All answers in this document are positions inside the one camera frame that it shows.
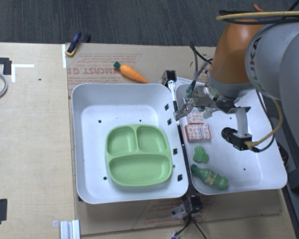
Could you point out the green bottle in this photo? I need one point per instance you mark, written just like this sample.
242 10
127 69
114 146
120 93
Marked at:
210 177

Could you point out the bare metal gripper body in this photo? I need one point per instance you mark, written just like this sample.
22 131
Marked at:
204 97

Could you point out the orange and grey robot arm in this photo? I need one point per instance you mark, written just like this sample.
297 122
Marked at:
236 53

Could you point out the brown cardboard board red print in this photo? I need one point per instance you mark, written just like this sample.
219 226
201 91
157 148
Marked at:
109 220

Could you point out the black cylinder on white bracket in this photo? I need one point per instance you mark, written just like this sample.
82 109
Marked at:
235 137

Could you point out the white plastic tray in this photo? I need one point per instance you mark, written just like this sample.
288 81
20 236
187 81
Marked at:
94 138
246 163

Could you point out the orange carrot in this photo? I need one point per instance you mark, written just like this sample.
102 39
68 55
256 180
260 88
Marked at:
130 73

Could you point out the orange and white carton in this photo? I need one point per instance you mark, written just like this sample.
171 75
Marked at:
195 118
197 133

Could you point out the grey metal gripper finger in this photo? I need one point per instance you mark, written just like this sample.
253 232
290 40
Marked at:
184 109
207 113

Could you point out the thin black and white rod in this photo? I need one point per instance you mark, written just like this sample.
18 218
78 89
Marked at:
182 139

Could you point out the green broccoli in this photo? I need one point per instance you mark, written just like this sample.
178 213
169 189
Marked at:
200 155

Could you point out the green divided plate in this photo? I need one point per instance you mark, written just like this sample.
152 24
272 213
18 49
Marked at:
139 165

